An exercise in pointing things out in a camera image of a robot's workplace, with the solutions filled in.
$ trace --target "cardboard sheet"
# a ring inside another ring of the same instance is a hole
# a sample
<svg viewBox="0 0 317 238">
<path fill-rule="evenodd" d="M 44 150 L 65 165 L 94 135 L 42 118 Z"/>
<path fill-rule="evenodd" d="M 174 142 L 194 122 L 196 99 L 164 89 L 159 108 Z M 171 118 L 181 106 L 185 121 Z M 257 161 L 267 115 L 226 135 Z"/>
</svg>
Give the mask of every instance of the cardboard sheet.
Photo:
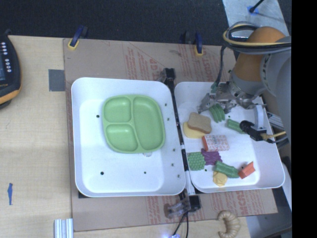
<svg viewBox="0 0 317 238">
<path fill-rule="evenodd" d="M 219 71 L 221 47 L 203 46 L 204 55 L 197 56 L 194 46 L 185 44 L 83 39 L 72 51 L 67 47 L 68 42 L 69 39 L 64 39 L 63 49 L 74 230 L 178 222 L 179 218 L 167 218 L 164 208 L 179 202 L 179 196 L 87 198 L 79 194 L 74 177 L 71 85 L 80 77 L 157 80 L 164 68 L 175 69 L 175 83 L 213 82 Z M 233 52 L 226 49 L 222 82 L 229 79 L 228 72 L 234 64 Z M 271 189 L 199 195 L 202 208 L 189 221 L 216 219 L 221 210 L 230 210 L 239 217 L 277 212 Z"/>
</svg>

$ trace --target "brown sponge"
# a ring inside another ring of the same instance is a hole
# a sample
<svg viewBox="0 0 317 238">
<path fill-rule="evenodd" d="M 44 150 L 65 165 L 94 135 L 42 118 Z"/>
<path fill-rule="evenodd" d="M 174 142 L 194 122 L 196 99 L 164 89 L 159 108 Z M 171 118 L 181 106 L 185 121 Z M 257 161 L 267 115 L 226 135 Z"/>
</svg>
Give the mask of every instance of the brown sponge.
<svg viewBox="0 0 317 238">
<path fill-rule="evenodd" d="M 211 119 L 199 113 L 191 112 L 189 114 L 187 126 L 190 129 L 199 130 L 205 134 L 209 134 L 211 132 Z"/>
</svg>

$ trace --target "black fabric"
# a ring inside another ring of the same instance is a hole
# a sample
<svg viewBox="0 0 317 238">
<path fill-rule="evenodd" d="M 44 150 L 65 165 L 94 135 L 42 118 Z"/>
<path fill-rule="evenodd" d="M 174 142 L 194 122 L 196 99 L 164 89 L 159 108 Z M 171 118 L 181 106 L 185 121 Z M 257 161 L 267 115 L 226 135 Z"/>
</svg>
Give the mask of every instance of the black fabric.
<svg viewBox="0 0 317 238">
<path fill-rule="evenodd" d="M 278 0 L 291 34 L 292 0 Z M 221 45 L 228 27 L 222 0 L 0 0 L 0 32 L 89 39 L 178 43 L 198 31 L 205 45 Z"/>
</svg>

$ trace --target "green plate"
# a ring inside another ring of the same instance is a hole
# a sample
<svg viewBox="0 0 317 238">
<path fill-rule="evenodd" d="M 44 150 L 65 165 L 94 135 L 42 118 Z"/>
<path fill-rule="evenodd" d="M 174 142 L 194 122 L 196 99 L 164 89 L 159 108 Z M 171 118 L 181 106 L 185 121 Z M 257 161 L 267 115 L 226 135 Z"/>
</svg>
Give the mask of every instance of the green plate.
<svg viewBox="0 0 317 238">
<path fill-rule="evenodd" d="M 116 152 L 153 152 L 165 142 L 162 113 L 157 102 L 148 96 L 108 98 L 102 114 L 106 141 Z"/>
</svg>

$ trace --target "white tray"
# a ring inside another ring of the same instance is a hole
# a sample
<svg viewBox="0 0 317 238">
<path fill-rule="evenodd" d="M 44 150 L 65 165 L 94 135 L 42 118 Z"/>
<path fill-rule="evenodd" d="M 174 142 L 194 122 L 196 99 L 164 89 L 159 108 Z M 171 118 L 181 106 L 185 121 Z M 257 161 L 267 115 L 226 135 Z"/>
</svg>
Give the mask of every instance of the white tray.
<svg viewBox="0 0 317 238">
<path fill-rule="evenodd" d="M 179 114 L 179 121 L 182 124 L 188 121 L 190 112 L 197 112 L 202 98 L 210 92 L 212 83 L 206 82 L 181 82 L 175 87 L 175 98 Z M 255 100 L 257 103 L 263 103 L 261 98 Z M 247 134 L 225 127 L 226 121 L 214 122 L 210 112 L 204 111 L 202 115 L 211 118 L 212 135 L 226 135 L 230 149 L 219 152 L 222 161 L 237 169 L 253 161 L 255 172 L 250 176 L 240 178 L 229 178 L 225 186 L 218 187 L 212 180 L 214 166 L 205 166 L 201 171 L 190 171 L 192 184 L 201 192 L 212 193 L 220 191 L 236 191 L 248 189 L 263 189 L 280 187 L 284 183 L 285 173 L 279 152 L 275 144 L 264 141 L 254 141 Z M 248 120 L 254 123 L 254 111 L 245 110 L 242 107 L 235 107 L 226 114 L 226 120 L 241 122 Z M 272 134 L 268 119 L 265 116 L 264 125 L 267 133 Z M 201 139 L 191 139 L 183 133 L 186 153 L 198 152 L 203 148 Z"/>
<path fill-rule="evenodd" d="M 159 105 L 164 145 L 146 157 L 117 153 L 106 143 L 101 110 L 113 96 L 147 95 Z M 176 195 L 185 186 L 183 159 L 169 88 L 157 81 L 79 78 L 71 87 L 75 181 L 88 197 Z"/>
</svg>

